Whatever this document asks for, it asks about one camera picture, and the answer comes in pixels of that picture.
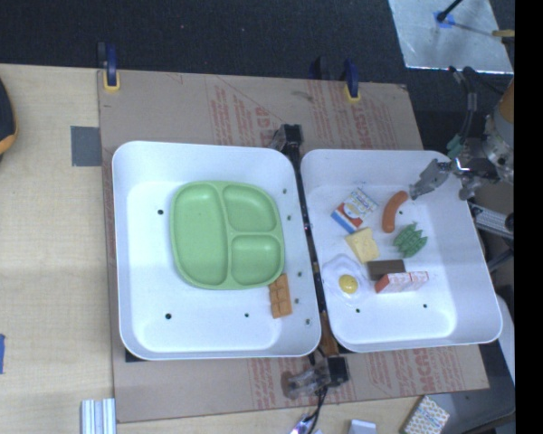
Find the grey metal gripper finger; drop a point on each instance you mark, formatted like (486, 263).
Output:
(469, 187)
(430, 178)

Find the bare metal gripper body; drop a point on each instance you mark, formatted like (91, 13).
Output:
(488, 166)

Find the orange sausage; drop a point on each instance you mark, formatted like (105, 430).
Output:
(393, 210)

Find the green pea pods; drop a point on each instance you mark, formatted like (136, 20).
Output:
(409, 241)

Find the blue white red carton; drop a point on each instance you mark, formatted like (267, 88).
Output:
(353, 210)

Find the yellow cheese wedge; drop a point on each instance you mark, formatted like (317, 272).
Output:
(363, 245)

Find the brown chocolate block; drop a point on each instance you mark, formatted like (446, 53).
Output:
(386, 269)

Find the red and white carton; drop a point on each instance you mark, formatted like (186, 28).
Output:
(400, 283)

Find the white fried egg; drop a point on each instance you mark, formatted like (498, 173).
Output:
(347, 283)

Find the thin black rod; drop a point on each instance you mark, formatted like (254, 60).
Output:
(308, 238)

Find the white plastic tray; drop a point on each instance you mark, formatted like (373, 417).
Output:
(402, 323)
(208, 323)

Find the orange waffle biscuit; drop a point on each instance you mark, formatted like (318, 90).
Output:
(280, 296)

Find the orange patterned white carton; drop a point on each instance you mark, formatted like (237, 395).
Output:
(425, 416)

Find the green divided plate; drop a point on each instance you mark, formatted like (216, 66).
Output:
(199, 233)

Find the brown cardboard board red print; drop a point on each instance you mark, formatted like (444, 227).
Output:
(172, 106)

